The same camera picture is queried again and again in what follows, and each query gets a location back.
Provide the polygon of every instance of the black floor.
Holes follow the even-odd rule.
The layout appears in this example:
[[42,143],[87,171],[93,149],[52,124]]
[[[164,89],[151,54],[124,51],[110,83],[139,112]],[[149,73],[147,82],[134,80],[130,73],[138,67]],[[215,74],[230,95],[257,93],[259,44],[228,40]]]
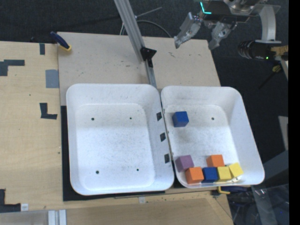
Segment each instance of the black floor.
[[[159,24],[173,37],[188,12],[196,14],[199,5],[193,0],[130,0],[136,15],[155,8],[156,12],[140,16]],[[276,14],[276,39],[288,45],[289,0],[269,0],[280,5]],[[50,31],[99,34],[120,33],[121,19],[113,0],[0,0],[0,40],[52,43]],[[158,27],[139,23],[143,36],[167,37]],[[210,41],[210,30],[204,25],[196,39]],[[212,50],[222,86],[236,88],[243,96],[250,125],[263,162],[285,150],[278,116],[288,117],[288,80],[276,74],[262,88],[259,86],[272,73],[273,64],[248,60],[238,55],[241,41],[260,39],[261,21],[251,18],[238,27]]]

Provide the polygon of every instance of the black tape marking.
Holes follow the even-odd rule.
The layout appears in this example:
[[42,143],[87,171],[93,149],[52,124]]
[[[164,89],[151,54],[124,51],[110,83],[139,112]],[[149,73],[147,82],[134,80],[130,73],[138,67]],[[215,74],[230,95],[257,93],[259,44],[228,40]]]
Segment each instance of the black tape marking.
[[47,103],[40,103],[41,108],[41,118],[45,119],[57,119],[57,114],[48,114],[48,104]]
[[160,141],[162,142],[162,141],[164,141],[165,140],[165,133],[162,133],[161,135],[160,135]]
[[60,82],[58,71],[55,69],[46,70],[46,88],[59,88]]
[[20,212],[21,204],[5,204],[5,189],[0,189],[0,213]]
[[39,44],[39,54],[45,55],[45,44],[43,44],[43,43]]
[[4,60],[0,62],[0,76],[8,75],[8,66],[25,66],[25,60]]
[[156,118],[158,121],[161,120],[162,117],[163,116],[161,115],[161,112],[156,113]]
[[165,163],[168,163],[170,161],[170,155],[165,154]]

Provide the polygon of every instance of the green light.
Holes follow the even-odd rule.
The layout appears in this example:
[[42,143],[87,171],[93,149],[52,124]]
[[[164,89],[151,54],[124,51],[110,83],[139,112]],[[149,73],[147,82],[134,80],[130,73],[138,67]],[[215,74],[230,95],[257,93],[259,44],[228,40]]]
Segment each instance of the green light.
[[203,7],[202,2],[200,2],[200,5],[201,5],[201,8],[202,8],[202,11],[203,11],[204,14],[211,14],[211,12],[205,12],[205,11],[204,11],[204,7]]

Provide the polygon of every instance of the white bin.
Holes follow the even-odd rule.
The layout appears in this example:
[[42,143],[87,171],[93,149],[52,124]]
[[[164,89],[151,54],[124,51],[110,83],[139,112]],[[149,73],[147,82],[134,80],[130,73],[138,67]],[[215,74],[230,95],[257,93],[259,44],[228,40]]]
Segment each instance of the white bin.
[[77,193],[163,191],[173,184],[157,89],[75,84],[66,98],[70,180]]
[[[206,158],[222,154],[225,165],[238,162],[244,172],[222,183],[189,185],[184,172],[176,171],[187,188],[255,185],[264,179],[264,169],[240,93],[229,87],[168,86],[161,100],[174,161],[191,155],[195,166],[207,167]],[[174,127],[172,115],[186,111],[189,123]]]

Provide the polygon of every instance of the purple cube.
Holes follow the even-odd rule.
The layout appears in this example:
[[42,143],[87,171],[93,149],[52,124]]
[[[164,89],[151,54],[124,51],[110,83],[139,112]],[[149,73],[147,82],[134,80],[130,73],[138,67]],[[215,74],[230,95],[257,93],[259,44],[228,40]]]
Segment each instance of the purple cube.
[[177,171],[183,172],[190,167],[194,167],[194,162],[191,155],[180,156],[175,161]]

